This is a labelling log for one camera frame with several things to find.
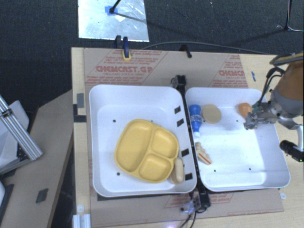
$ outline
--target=yellow plate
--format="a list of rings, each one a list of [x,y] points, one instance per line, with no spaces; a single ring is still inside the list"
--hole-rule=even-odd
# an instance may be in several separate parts
[[[116,145],[114,157],[120,169],[141,180],[166,180],[178,156],[179,143],[168,130],[136,119],[127,124]]]

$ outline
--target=toy water bottle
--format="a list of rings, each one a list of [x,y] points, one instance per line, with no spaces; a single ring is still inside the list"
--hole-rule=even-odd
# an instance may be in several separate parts
[[[201,116],[200,116],[200,106],[198,104],[191,105],[189,107],[190,122],[193,130],[193,137],[200,137],[200,126],[201,126]]]

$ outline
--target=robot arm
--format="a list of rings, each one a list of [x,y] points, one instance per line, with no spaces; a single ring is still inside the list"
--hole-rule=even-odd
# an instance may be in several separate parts
[[[303,52],[291,56],[276,57],[271,62],[275,67],[267,74],[267,80],[261,98],[252,106],[252,113],[248,113],[244,127],[257,128],[259,124],[274,124],[278,121],[290,130],[297,130],[299,143],[282,141],[280,147],[299,162],[303,161],[303,126],[293,121],[294,117],[303,115]],[[286,71],[278,66],[290,63]],[[267,103],[262,98],[268,91],[271,80],[281,77],[275,89],[271,92],[271,99]]]

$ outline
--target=black fabric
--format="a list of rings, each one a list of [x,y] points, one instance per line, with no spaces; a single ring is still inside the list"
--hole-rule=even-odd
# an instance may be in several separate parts
[[[286,54],[303,50],[303,33],[283,30],[288,0],[144,0],[150,44],[192,40]],[[27,110],[71,89],[71,47],[112,48],[79,39],[77,0],[0,0],[0,94]],[[303,29],[303,0],[290,25]],[[131,48],[149,43],[131,42]],[[153,49],[179,50],[181,45]],[[233,49],[189,45],[190,51]]]

